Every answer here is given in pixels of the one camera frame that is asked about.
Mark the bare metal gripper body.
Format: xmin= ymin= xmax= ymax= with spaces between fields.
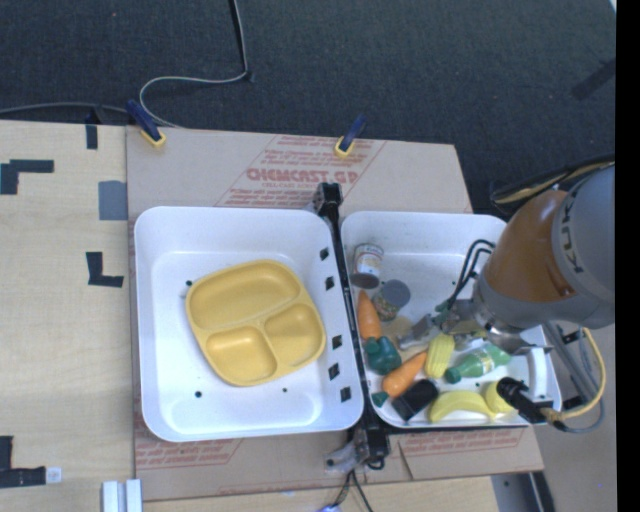
xmin=440 ymin=298 xmax=554 ymax=356

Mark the green and yellow bottle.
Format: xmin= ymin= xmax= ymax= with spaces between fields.
xmin=444 ymin=343 xmax=513 ymax=385

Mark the yellow corn cob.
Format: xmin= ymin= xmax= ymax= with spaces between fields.
xmin=424 ymin=332 xmax=457 ymax=380

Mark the speckled can with grey lid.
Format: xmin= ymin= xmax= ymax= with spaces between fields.
xmin=371 ymin=278 xmax=412 ymax=323

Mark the green toy pepper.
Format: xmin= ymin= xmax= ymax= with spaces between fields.
xmin=363 ymin=335 xmax=403 ymax=377

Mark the orange carrot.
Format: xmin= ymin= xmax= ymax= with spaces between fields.
xmin=370 ymin=350 xmax=430 ymax=408
xmin=355 ymin=289 xmax=384 ymax=343

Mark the yellow banana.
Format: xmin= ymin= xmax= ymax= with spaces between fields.
xmin=426 ymin=389 xmax=497 ymax=424

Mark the black bottle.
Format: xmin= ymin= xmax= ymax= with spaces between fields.
xmin=390 ymin=378 xmax=441 ymax=423

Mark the white plastic tray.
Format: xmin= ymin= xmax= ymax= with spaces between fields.
xmin=133 ymin=205 xmax=365 ymax=444
xmin=339 ymin=210 xmax=564 ymax=431

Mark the white can with yellow label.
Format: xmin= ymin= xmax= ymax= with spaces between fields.
xmin=351 ymin=242 xmax=386 ymax=291

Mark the yellow divided plate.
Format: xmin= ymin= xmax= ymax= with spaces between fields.
xmin=184 ymin=258 xmax=328 ymax=388

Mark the brown cardboard board red print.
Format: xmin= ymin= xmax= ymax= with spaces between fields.
xmin=124 ymin=125 xmax=546 ymax=502

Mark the black cylinder on white bracket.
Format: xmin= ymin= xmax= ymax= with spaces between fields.
xmin=494 ymin=345 xmax=556 ymax=426

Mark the black block with thin wires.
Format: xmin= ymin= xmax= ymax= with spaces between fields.
xmin=355 ymin=425 xmax=392 ymax=470
xmin=311 ymin=181 xmax=346 ymax=217

